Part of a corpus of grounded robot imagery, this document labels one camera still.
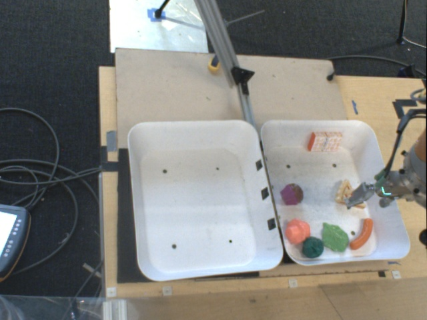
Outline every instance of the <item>toy sausage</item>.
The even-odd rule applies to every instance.
[[[363,244],[365,244],[372,233],[372,228],[374,227],[374,221],[371,218],[365,218],[363,221],[363,228],[360,235],[350,242],[350,248],[353,250],[359,249]]]

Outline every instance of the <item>metal bracket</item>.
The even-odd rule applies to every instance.
[[[395,102],[393,102],[394,110],[396,111],[396,114],[399,119],[405,116],[403,107],[416,107],[416,106],[417,106],[416,102],[411,99],[397,99],[395,100]]]
[[[241,67],[233,67],[232,75],[234,83],[242,86],[242,93],[249,96],[248,81],[252,78],[255,73],[250,70],[242,69]]]

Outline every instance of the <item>black carpet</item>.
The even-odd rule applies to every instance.
[[[218,0],[228,21],[266,10],[230,25],[237,53],[316,59],[375,55],[413,63],[425,71],[424,49],[396,44],[402,2]],[[424,45],[426,10],[426,0],[409,0],[405,36]],[[97,69],[113,64],[109,0],[0,0],[0,108],[20,107],[44,117],[57,132],[60,164],[74,171],[100,163]],[[339,75],[395,77],[401,68],[364,59],[334,65]],[[0,113],[0,129],[0,161],[54,160],[54,142],[37,120]],[[88,181],[97,189],[96,175]],[[46,263],[0,283],[0,294],[71,296],[89,275],[82,265],[99,263],[97,203],[78,181],[69,186],[79,203],[70,242]],[[0,203],[12,203],[31,191],[0,184]],[[61,186],[46,193],[32,212],[29,242],[16,270],[43,258],[66,238],[73,212],[71,198]],[[93,296],[98,283],[93,279],[81,295]]]

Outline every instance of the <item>orange box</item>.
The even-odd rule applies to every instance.
[[[315,131],[308,141],[311,152],[335,152],[340,147],[342,134],[339,131]]]

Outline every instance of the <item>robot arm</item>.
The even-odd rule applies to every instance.
[[[425,109],[415,109],[409,117],[413,117],[416,112],[425,114],[426,111]],[[409,119],[401,120],[392,158],[386,168],[375,176],[376,183],[362,183],[355,189],[352,196],[345,199],[347,208],[368,200],[375,193],[381,197],[381,207],[387,207],[393,200],[399,198],[416,201],[424,208],[426,207],[426,130],[409,152],[402,152],[404,156],[403,167],[399,171],[390,171],[400,136]]]

